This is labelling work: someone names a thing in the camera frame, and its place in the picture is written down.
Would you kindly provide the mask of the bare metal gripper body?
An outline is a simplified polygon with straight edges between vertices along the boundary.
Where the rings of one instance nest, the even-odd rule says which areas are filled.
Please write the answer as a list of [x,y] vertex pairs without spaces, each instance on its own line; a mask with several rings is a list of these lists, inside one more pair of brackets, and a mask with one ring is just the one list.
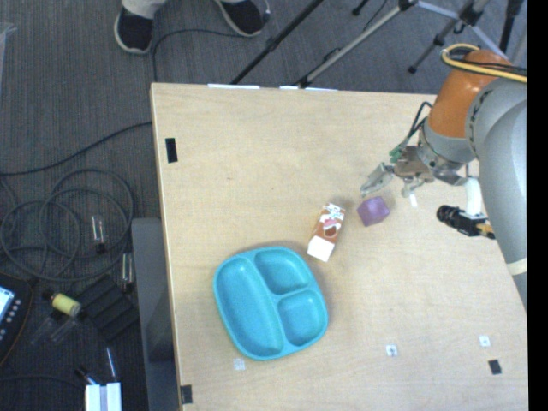
[[450,185],[461,185],[464,178],[458,171],[467,162],[467,151],[442,151],[425,142],[416,146],[398,145],[392,150],[394,173],[407,182],[440,180]]

